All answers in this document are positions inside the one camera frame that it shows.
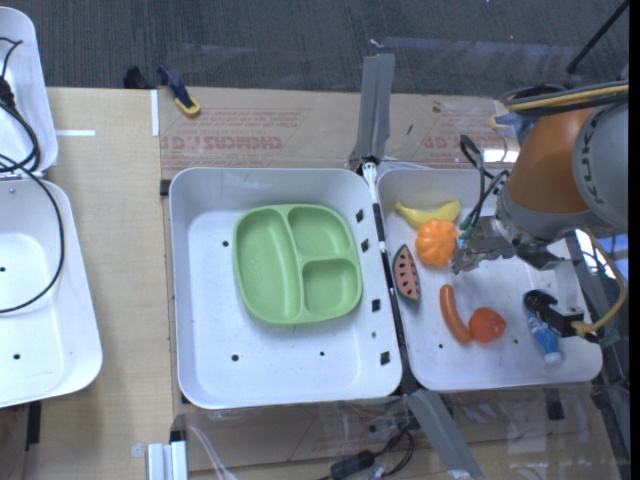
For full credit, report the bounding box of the brown cardboard board red print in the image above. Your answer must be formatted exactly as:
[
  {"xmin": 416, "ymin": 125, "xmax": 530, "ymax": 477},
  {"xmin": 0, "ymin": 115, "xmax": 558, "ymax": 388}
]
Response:
[{"xmin": 158, "ymin": 85, "xmax": 604, "ymax": 472}]

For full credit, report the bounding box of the orange pumpkin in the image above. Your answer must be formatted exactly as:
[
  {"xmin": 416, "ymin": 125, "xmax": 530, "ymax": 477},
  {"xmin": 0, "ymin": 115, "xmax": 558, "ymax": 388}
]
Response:
[{"xmin": 414, "ymin": 217, "xmax": 460, "ymax": 269}]

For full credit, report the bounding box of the blue and white bottle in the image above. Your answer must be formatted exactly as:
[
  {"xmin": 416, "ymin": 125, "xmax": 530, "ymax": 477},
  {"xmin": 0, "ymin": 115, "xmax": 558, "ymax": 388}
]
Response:
[{"xmin": 525, "ymin": 308, "xmax": 565, "ymax": 367}]

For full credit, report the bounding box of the yellow banana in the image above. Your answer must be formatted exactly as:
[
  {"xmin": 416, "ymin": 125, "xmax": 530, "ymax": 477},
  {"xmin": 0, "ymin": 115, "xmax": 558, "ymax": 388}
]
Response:
[{"xmin": 392, "ymin": 199, "xmax": 462, "ymax": 230}]

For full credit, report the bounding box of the watermelon slice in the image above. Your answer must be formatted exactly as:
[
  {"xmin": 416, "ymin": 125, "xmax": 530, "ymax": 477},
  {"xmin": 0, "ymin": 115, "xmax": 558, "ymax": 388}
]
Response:
[{"xmin": 391, "ymin": 243, "xmax": 422, "ymax": 304}]

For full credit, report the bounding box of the white plastic tray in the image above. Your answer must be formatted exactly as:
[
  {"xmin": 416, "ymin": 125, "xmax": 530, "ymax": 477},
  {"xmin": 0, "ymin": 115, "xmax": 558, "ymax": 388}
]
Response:
[
  {"xmin": 168, "ymin": 167, "xmax": 404, "ymax": 411},
  {"xmin": 0, "ymin": 6, "xmax": 60, "ymax": 175},
  {"xmin": 375, "ymin": 168, "xmax": 604, "ymax": 394},
  {"xmin": 0, "ymin": 176, "xmax": 104, "ymax": 410}
]

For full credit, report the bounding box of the orange sausage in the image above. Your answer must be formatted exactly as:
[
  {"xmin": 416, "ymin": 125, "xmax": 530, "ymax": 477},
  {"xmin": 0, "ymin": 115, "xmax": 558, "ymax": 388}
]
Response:
[{"xmin": 438, "ymin": 283, "xmax": 474, "ymax": 345}]

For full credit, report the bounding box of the green divided plate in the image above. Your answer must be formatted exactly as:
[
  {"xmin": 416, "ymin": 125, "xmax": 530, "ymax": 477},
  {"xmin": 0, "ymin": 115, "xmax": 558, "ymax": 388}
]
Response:
[{"xmin": 232, "ymin": 203, "xmax": 364, "ymax": 326}]

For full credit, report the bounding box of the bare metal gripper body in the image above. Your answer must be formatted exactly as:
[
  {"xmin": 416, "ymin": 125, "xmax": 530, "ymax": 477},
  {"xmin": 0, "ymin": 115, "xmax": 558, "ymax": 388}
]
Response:
[{"xmin": 456, "ymin": 215, "xmax": 518, "ymax": 265}]

